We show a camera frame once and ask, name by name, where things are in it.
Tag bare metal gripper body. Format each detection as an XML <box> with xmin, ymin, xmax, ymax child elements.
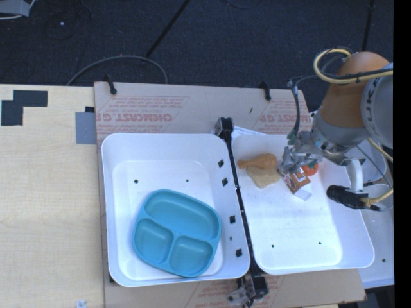
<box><xmin>288</xmin><ymin>130</ymin><xmax>347</xmax><ymax>167</ymax></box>

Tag orange toy tomato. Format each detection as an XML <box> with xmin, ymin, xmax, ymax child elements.
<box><xmin>301</xmin><ymin>161</ymin><xmax>320</xmax><ymax>177</ymax></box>

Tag brown and white carton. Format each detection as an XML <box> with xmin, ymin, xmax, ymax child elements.
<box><xmin>283</xmin><ymin>169</ymin><xmax>313</xmax><ymax>201</ymax></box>

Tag brown toy chicken drumstick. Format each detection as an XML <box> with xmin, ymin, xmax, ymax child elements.
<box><xmin>237</xmin><ymin>153</ymin><xmax>278</xmax><ymax>171</ymax></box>

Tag beige toy bread slice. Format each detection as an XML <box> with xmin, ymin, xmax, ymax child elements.
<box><xmin>245</xmin><ymin>166</ymin><xmax>281</xmax><ymax>189</ymax></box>

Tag white paper sheet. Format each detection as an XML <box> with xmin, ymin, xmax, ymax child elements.
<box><xmin>232</xmin><ymin>125</ymin><xmax>267</xmax><ymax>138</ymax></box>

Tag thin black rod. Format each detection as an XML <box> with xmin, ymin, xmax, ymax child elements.
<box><xmin>223</xmin><ymin>130</ymin><xmax>265</xmax><ymax>279</ymax></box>

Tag white plastic tray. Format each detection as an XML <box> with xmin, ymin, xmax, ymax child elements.
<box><xmin>101</xmin><ymin>132</ymin><xmax>252</xmax><ymax>288</ymax></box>
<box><xmin>231</xmin><ymin>133</ymin><xmax>376</xmax><ymax>276</ymax></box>

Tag brown cardboard board red print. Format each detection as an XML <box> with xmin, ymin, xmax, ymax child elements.
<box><xmin>93</xmin><ymin>81</ymin><xmax>367</xmax><ymax>308</ymax></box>

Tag blue divided plate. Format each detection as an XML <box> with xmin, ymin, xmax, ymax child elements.
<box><xmin>131</xmin><ymin>188</ymin><xmax>223</xmax><ymax>279</ymax></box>

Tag black cylinder on white bracket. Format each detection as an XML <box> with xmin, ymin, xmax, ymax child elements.
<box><xmin>326</xmin><ymin>157</ymin><xmax>381</xmax><ymax>210</ymax></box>

